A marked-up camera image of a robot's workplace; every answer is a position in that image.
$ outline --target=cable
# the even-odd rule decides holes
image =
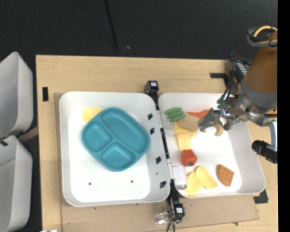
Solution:
[[[247,36],[246,36],[248,43],[250,45],[256,46],[256,47],[264,47],[264,46],[275,47],[275,46],[277,46],[277,39],[264,40],[264,39],[259,38],[258,35],[262,31],[276,32],[276,31],[278,31],[278,29],[275,27],[271,27],[271,26],[262,26],[259,28],[258,27],[250,28],[247,31]]]
[[[233,86],[234,78],[235,78],[235,66],[234,66],[234,62],[232,61],[232,59],[234,58],[235,54],[238,55],[234,51],[231,52],[231,55],[230,55],[230,77],[229,77],[229,82],[228,82],[228,85],[226,87],[226,90],[224,91],[222,96],[217,101],[217,103],[219,104],[218,108],[221,108],[223,106],[223,104],[229,99],[229,97],[231,95],[232,86]]]
[[[170,222],[169,222],[169,225],[168,225],[168,228],[166,229],[166,232],[169,231],[171,225],[173,225],[173,232],[175,232],[175,223],[174,223],[173,221],[170,221]]]
[[[233,62],[238,62],[240,60],[242,64],[250,65],[251,63],[248,60],[243,59],[237,52],[232,51],[230,54],[230,60]]]
[[[111,28],[111,33],[112,33],[113,42],[114,42],[114,50],[117,51],[117,49],[118,49],[118,43],[117,43],[117,38],[116,38],[116,33],[115,33],[115,28],[114,28],[114,24],[113,24],[113,19],[112,19],[111,11],[110,11],[109,4],[108,4],[108,1],[107,0],[104,0],[104,5],[105,5],[105,8],[106,8],[106,13],[107,13],[108,21],[109,21],[110,28]]]

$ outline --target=orange toy carrot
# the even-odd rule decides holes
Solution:
[[[207,115],[208,112],[209,112],[209,109],[201,111],[201,112],[187,112],[187,114],[201,118]]]

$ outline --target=brown toy cracker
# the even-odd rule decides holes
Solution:
[[[222,182],[222,184],[229,187],[231,186],[234,172],[231,169],[228,169],[224,165],[220,164],[217,167],[217,176],[218,179]]]

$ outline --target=white tray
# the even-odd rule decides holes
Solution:
[[[82,112],[90,107],[117,107],[149,133],[148,151],[130,168],[114,172],[84,147]],[[165,200],[170,178],[153,100],[141,93],[68,92],[59,100],[63,196],[73,206],[145,203]]]
[[[217,107],[217,100],[221,94],[213,93],[165,93],[159,98],[162,123],[166,134],[172,166],[180,165],[180,151],[178,149],[174,123],[169,122],[165,111],[172,107],[181,107],[185,112],[200,112],[211,107]],[[230,131],[224,131],[221,136],[215,136],[216,129],[210,127],[206,132],[200,129],[191,138],[191,148],[198,160],[192,167],[185,167],[186,174],[203,165],[218,183],[213,189],[201,189],[195,195],[188,195],[178,190],[187,198],[209,196],[253,194],[260,193],[265,188],[264,175],[256,153],[251,148],[251,137],[246,123],[238,123]],[[230,187],[224,186],[217,178],[216,167],[223,164],[234,171]]]

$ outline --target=black floor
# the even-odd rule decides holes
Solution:
[[[18,51],[35,73],[35,55],[252,58],[251,27],[278,24],[278,0],[0,0],[0,61]],[[19,232],[41,229],[37,138],[31,215]]]

